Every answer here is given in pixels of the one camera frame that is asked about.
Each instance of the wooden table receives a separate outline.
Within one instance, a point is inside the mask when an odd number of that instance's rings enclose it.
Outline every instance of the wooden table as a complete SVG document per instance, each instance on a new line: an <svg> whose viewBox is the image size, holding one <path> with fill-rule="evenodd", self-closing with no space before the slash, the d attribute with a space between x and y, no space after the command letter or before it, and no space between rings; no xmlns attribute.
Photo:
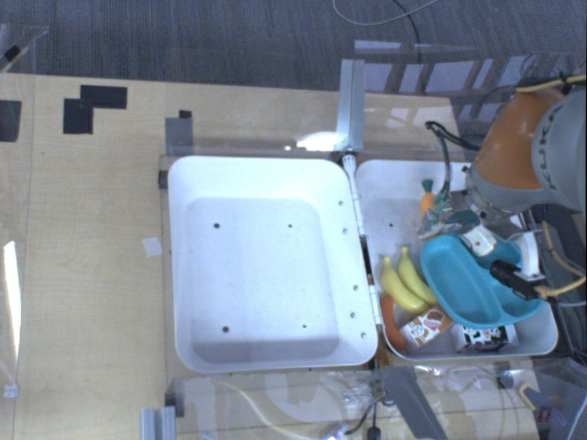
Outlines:
<svg viewBox="0 0 587 440"><path fill-rule="evenodd" d="M14 438L139 438L141 409L160 408L167 388L161 256L150 256L143 244L145 238L161 239L157 177L165 118L192 111L196 143L285 147L302 135L334 130L338 95L2 77L0 99L23 103L22 146L29 141L31 151L29 162L21 159L23 172L16 159L9 160L18 142L0 144L11 174L30 182L26 234L19 238L26 239L26 254L19 255L26 267ZM64 135L63 100L79 98L82 84L127 87L127 109L95 109L92 135ZM408 158L422 152L438 156L434 136L422 127L428 116L455 128L448 100L368 96L366 145L390 147ZM32 121L34 135L26 128ZM516 363L529 367L524 360ZM359 376L196 378L194 389L202 397L195 406L200 417L192 422L211 436L180 438L316 438L333 419L360 416L359 408L342 403L339 392ZM451 437L501 432L537 438L530 411L490 380L478 385L473 380L460 395L426 374L421 386ZM11 412L2 410L8 419L0 434L10 434ZM411 438L396 410L382 411L380 427L393 432L383 438ZM212 433L215 427L220 430Z"/></svg>

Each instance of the blue plastic container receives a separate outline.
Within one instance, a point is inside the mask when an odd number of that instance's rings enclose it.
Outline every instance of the blue plastic container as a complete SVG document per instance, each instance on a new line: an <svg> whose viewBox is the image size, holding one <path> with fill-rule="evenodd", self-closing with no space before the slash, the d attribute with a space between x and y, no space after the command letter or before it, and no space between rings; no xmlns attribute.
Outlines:
<svg viewBox="0 0 587 440"><path fill-rule="evenodd" d="M498 240L494 252L476 258L454 234L427 241L420 266L438 303L460 325L485 329L510 325L535 314L544 302L524 300L489 273L502 259L520 266L520 252L512 243Z"/></svg>

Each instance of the banana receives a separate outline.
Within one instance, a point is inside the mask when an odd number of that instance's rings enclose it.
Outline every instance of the banana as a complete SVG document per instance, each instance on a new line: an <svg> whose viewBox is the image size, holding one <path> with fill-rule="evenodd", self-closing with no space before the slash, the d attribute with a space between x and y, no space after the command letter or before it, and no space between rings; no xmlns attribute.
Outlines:
<svg viewBox="0 0 587 440"><path fill-rule="evenodd" d="M428 304L424 300L405 288L388 257L383 258L381 283L385 292L391 295L395 302L407 312L421 314L428 308Z"/></svg>
<svg viewBox="0 0 587 440"><path fill-rule="evenodd" d="M420 279L420 276L415 271L414 264L407 255L407 247L402 247L402 256L397 264L397 273L405 287L416 296L430 305L438 303L430 287Z"/></svg>

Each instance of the gray carpet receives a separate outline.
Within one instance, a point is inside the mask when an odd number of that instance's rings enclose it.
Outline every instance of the gray carpet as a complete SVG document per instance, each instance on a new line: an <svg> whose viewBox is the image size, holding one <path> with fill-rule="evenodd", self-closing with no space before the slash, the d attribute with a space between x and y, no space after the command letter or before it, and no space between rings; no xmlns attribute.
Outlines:
<svg viewBox="0 0 587 440"><path fill-rule="evenodd" d="M400 12L387 0L338 2L362 21ZM426 44L581 61L586 12L586 0L443 0L413 20ZM319 90L337 90L355 40L415 42L407 18L355 27L331 0L0 0L0 22L49 27L40 73Z"/></svg>

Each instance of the brown curved object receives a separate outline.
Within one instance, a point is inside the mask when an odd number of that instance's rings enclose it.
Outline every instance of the brown curved object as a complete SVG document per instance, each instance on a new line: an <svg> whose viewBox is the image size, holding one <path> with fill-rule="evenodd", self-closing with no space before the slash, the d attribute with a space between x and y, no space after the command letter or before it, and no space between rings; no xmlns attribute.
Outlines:
<svg viewBox="0 0 587 440"><path fill-rule="evenodd" d="M556 90L517 93L497 116L475 160L486 181L513 189L540 189L532 168L532 138L540 119L563 95Z"/></svg>

